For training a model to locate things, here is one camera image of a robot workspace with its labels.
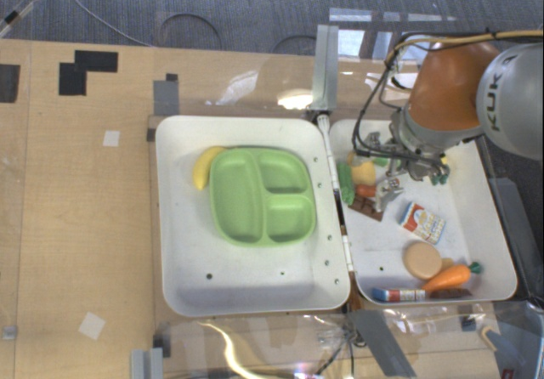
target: white tape square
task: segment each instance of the white tape square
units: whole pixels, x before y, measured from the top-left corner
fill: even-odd
[[[87,313],[85,319],[79,326],[79,331],[93,340],[98,340],[100,333],[104,329],[105,320],[101,319],[98,315],[93,313]]]
[[[121,136],[120,131],[111,131],[108,130],[104,135],[103,146],[119,146],[119,137]]]

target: metal bracket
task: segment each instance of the metal bracket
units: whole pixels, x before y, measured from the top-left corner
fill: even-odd
[[[384,212],[389,202],[394,201],[405,190],[400,187],[398,178],[386,178],[376,187],[376,203],[374,208],[377,212]]]
[[[133,350],[130,354],[131,379],[163,379],[162,348],[149,352]]]
[[[338,27],[317,26],[314,79],[310,110],[332,111],[337,107]]]
[[[348,317],[365,340],[385,376],[417,376],[385,323],[382,311],[361,309],[349,313]]]

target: round tan cookie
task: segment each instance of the round tan cookie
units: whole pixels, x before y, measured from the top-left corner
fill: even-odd
[[[409,245],[402,260],[406,269],[420,280],[430,280],[442,269],[439,252],[425,241]]]

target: white tray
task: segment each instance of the white tray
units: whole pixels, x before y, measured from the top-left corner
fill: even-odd
[[[288,246],[245,247],[225,240],[213,225],[208,188],[199,191],[192,184],[196,158],[214,145],[264,146],[299,156],[314,185],[314,232]],[[175,312],[202,317],[316,310],[346,301],[349,277],[317,127],[302,120],[172,116],[157,128],[156,155],[162,286]]]
[[[379,131],[385,141],[390,137],[388,124],[389,121],[363,121],[360,135],[364,138]],[[346,120],[331,128],[331,146],[337,161],[345,161],[351,150],[354,125],[355,121]],[[422,284],[402,262],[405,248],[420,240],[399,225],[411,201],[446,220],[445,232],[436,245],[442,257],[466,264],[478,261],[482,265],[483,273],[465,285],[473,300],[503,300],[514,294],[515,270],[476,145],[460,144],[448,150],[446,156],[451,168],[448,183],[432,186],[428,178],[415,182],[407,175],[401,176],[405,193],[388,205],[381,223],[343,203],[357,283],[369,300],[375,302],[371,296],[373,287],[418,288]],[[377,181],[385,178],[385,168],[377,167],[377,176]]]

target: small juice box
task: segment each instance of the small juice box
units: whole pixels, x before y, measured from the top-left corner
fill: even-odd
[[[444,231],[445,220],[419,204],[412,202],[406,208],[400,225],[429,243],[436,245]]]

